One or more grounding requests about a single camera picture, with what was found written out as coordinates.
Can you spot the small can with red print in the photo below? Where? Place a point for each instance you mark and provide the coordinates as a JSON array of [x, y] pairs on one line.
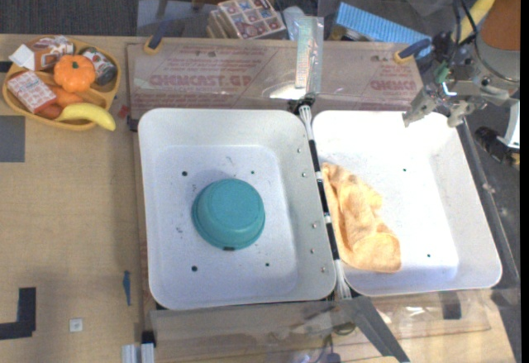
[[101, 65]]

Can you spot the orange cloth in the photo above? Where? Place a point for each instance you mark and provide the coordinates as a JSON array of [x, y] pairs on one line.
[[359, 225]]

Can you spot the teal bowl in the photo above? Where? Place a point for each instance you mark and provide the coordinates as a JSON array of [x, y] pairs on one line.
[[228, 212]]

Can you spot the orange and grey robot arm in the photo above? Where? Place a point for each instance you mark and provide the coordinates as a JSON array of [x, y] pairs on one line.
[[502, 14]]

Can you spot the orange carrot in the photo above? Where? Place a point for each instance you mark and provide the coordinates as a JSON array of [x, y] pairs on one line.
[[66, 97]]

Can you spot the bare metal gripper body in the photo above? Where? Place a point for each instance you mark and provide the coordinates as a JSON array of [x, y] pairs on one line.
[[469, 82]]

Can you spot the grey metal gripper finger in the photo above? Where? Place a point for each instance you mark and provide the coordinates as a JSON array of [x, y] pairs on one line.
[[457, 113], [418, 108]]

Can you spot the red and white packet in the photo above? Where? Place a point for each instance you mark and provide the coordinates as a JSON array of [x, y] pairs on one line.
[[31, 92]]

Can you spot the white plastic tray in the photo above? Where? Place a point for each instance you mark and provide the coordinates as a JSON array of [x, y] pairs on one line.
[[430, 187], [248, 138]]

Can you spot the printed picture box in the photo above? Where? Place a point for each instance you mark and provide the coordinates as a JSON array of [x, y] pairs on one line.
[[252, 16]]

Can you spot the yellow banana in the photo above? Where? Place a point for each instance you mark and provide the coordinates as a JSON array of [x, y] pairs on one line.
[[89, 112]]

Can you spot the white and orange carton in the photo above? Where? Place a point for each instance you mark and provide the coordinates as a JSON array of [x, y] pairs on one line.
[[45, 53]]

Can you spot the brown cardboard board red print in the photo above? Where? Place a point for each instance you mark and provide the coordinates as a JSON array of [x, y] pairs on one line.
[[215, 76]]

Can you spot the yellow divided plate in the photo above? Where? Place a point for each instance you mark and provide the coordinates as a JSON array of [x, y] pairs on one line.
[[101, 98]]

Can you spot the orange pumpkin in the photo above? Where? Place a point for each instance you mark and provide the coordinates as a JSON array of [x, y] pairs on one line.
[[74, 73]]

